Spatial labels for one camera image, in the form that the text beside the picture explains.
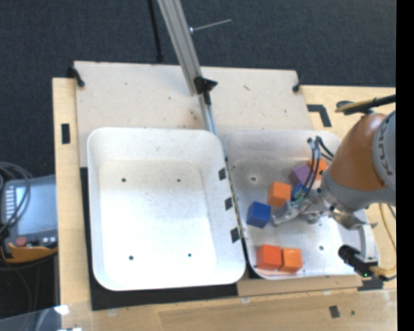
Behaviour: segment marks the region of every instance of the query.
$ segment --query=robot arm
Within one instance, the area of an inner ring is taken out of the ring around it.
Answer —
[[[396,204],[395,111],[365,115],[354,125],[323,175],[322,190],[346,213],[372,203]]]
[[[313,158],[317,153],[319,160],[318,139],[309,142]],[[311,167],[310,173],[314,172],[315,177],[318,164]],[[395,111],[388,116],[364,115],[340,143],[322,174],[320,187],[313,189],[309,185],[298,200],[287,201],[273,215],[273,223],[279,225],[299,215],[314,223],[326,214],[345,228],[358,230],[360,251],[343,245],[339,256],[357,273],[369,277],[379,270],[373,233],[371,225],[359,220],[355,213],[372,203],[396,205]]]

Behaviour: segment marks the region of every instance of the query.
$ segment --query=metal pole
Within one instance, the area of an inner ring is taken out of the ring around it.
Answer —
[[[158,0],[158,4],[166,22],[173,48],[182,67],[188,89],[192,95],[200,95],[199,102],[205,126],[207,130],[217,134],[211,104],[208,100],[208,90],[200,90],[195,85],[195,79],[202,78],[202,73],[181,1]]]
[[[157,61],[161,63],[164,60],[164,55],[161,51],[161,43],[159,42],[157,20],[155,18],[155,11],[153,9],[152,0],[147,0],[147,4],[149,7],[150,20],[152,21],[153,35],[155,37],[155,45],[157,46]]]
[[[205,28],[211,28],[211,27],[219,26],[221,24],[228,23],[228,22],[231,22],[231,21],[232,21],[231,19],[224,19],[223,21],[209,23],[208,25],[204,25],[204,26],[199,26],[199,27],[194,27],[194,28],[189,27],[189,30],[190,30],[190,33],[193,34],[197,30],[203,30]]]

